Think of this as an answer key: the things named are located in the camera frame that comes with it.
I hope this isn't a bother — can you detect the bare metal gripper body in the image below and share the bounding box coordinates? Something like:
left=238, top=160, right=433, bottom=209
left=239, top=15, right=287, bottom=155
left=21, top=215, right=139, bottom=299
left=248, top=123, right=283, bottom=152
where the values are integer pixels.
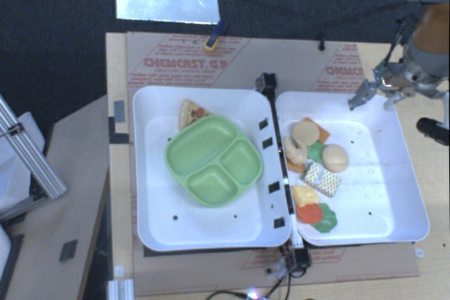
left=381, top=65, right=441, bottom=98

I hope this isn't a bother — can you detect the orange toy cheese slice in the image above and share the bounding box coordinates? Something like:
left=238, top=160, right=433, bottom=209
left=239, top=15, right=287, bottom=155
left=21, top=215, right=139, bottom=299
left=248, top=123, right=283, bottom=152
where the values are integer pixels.
left=301, top=117, right=332, bottom=142
left=285, top=157, right=307, bottom=174

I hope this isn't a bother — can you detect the beige round toy bread slice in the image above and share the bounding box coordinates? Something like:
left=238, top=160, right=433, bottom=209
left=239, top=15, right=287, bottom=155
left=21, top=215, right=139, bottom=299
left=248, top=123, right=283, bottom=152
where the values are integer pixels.
left=292, top=119, right=321, bottom=147

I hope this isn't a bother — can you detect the beige round toy bun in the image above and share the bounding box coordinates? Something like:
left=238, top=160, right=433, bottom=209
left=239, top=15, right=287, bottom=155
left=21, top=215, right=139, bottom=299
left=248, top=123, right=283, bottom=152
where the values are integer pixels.
left=321, top=143, right=350, bottom=174

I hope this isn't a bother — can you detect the small green toy lettuce leaf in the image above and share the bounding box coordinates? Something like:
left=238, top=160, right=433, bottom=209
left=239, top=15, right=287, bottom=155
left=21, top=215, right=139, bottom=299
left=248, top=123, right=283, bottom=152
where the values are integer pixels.
left=306, top=141, right=327, bottom=164

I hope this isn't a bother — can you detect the white plastic tray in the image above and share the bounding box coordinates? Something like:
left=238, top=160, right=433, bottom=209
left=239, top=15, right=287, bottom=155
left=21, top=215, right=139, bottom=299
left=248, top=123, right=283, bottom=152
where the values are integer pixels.
left=275, top=91, right=431, bottom=247
left=132, top=85, right=293, bottom=252

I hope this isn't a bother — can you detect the beige toy croissant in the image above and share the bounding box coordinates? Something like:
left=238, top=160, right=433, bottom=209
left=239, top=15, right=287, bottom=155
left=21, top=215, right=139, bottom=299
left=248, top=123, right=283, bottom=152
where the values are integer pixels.
left=282, top=136, right=309, bottom=167

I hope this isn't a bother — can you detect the white packet with orange pattern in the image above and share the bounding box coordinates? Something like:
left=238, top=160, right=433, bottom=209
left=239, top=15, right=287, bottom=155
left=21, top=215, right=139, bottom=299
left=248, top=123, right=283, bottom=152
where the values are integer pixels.
left=302, top=162, right=342, bottom=199

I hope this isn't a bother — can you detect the yellow toy cheese wedge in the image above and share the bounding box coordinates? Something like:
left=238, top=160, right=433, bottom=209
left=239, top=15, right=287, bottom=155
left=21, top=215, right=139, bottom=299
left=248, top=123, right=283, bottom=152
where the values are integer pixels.
left=292, top=184, right=321, bottom=209

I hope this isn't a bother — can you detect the large green toy lettuce leaf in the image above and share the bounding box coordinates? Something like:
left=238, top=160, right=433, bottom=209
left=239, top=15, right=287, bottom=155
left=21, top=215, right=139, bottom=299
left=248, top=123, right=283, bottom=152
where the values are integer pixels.
left=310, top=202, right=339, bottom=234

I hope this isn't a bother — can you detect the red toy tomato slice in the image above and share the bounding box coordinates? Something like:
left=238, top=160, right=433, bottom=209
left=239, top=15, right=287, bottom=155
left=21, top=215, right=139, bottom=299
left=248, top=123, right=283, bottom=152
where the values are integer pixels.
left=295, top=202, right=324, bottom=224

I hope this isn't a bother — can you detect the green divided plate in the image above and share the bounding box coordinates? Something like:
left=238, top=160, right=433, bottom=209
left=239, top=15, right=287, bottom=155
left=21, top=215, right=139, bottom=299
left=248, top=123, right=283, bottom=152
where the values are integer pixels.
left=163, top=114, right=264, bottom=209

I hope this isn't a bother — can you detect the brown cardboard board red print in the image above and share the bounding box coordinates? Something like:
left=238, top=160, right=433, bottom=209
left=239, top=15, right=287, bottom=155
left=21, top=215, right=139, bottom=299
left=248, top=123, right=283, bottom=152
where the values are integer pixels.
left=124, top=31, right=421, bottom=296

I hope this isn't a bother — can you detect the toy pizza slice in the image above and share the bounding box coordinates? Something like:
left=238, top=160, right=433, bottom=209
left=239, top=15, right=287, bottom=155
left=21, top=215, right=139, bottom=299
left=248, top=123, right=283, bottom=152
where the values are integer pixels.
left=178, top=98, right=212, bottom=131

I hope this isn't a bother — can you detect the black cylinder on white bracket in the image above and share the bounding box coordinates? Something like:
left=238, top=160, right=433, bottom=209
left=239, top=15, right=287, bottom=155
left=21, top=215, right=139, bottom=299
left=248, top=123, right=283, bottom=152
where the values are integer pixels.
left=416, top=84, right=450, bottom=147

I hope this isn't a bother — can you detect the black block with thin wires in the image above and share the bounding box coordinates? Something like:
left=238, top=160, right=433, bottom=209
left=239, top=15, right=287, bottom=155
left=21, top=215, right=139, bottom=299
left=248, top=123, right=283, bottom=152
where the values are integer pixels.
left=278, top=244, right=312, bottom=272
left=255, top=72, right=279, bottom=95

